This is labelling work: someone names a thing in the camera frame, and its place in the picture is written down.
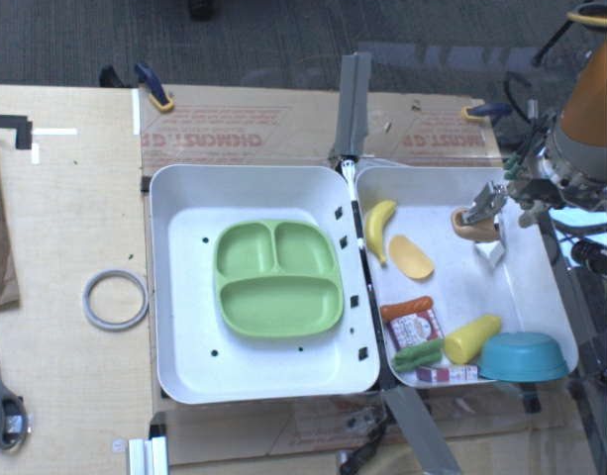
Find white cube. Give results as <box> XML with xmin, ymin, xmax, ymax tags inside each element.
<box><xmin>473</xmin><ymin>238</ymin><xmax>507</xmax><ymax>269</ymax></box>

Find black cylinder on white bracket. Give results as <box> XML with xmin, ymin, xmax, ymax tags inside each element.
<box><xmin>569</xmin><ymin>239</ymin><xmax>607</xmax><ymax>276</ymax></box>

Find green divided plate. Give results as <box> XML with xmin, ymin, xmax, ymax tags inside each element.
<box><xmin>212</xmin><ymin>219</ymin><xmax>346</xmax><ymax>339</ymax></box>

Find yellow banana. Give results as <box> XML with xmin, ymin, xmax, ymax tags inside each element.
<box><xmin>363</xmin><ymin>199</ymin><xmax>398</xmax><ymax>266</ymax></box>

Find white plastic tray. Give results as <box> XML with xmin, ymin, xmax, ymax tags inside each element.
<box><xmin>354</xmin><ymin>165</ymin><xmax>580</xmax><ymax>390</ymax></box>
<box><xmin>148</xmin><ymin>163</ymin><xmax>382</xmax><ymax>405</ymax></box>

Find blue bowl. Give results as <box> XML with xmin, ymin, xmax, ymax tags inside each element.
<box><xmin>476</xmin><ymin>332</ymin><xmax>570</xmax><ymax>383</ymax></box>

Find brown cardboard board red print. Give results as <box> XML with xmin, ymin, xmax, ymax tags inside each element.
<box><xmin>139</xmin><ymin>84</ymin><xmax>584</xmax><ymax>467</ymax></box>

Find green pea pod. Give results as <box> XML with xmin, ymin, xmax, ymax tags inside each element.
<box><xmin>390</xmin><ymin>337</ymin><xmax>446</xmax><ymax>372</ymax></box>

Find red printed carton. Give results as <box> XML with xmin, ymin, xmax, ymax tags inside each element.
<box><xmin>385</xmin><ymin>309</ymin><xmax>446</xmax><ymax>351</ymax></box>

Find black chair wheel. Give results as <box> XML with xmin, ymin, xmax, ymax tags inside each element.
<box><xmin>187</xmin><ymin>0</ymin><xmax>217</xmax><ymax>22</ymax></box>

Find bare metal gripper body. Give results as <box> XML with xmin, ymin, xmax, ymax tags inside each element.
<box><xmin>505</xmin><ymin>146</ymin><xmax>607</xmax><ymax>212</ymax></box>

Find yellow potato chip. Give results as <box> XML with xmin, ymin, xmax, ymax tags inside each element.
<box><xmin>387</xmin><ymin>234</ymin><xmax>436</xmax><ymax>281</ymax></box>

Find grey handled scissors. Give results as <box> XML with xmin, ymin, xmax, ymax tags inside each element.
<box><xmin>0</xmin><ymin>358</ymin><xmax>30</xmax><ymax>450</ymax></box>

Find yellow squeeze bottle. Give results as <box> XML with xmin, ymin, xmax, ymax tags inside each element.
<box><xmin>442</xmin><ymin>313</ymin><xmax>503</xmax><ymax>365</ymax></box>

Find small red and white carton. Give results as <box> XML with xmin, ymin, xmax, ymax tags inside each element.
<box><xmin>415</xmin><ymin>363</ymin><xmax>480</xmax><ymax>384</ymax></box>

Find tan bread roll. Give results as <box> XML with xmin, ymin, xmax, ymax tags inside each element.
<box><xmin>450</xmin><ymin>207</ymin><xmax>501</xmax><ymax>243</ymax></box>

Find grey tape ring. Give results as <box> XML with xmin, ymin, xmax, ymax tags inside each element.
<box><xmin>82</xmin><ymin>268</ymin><xmax>150</xmax><ymax>332</ymax></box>

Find orange sausage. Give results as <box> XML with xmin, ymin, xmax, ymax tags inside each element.
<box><xmin>379</xmin><ymin>295</ymin><xmax>435</xmax><ymax>323</ymax></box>

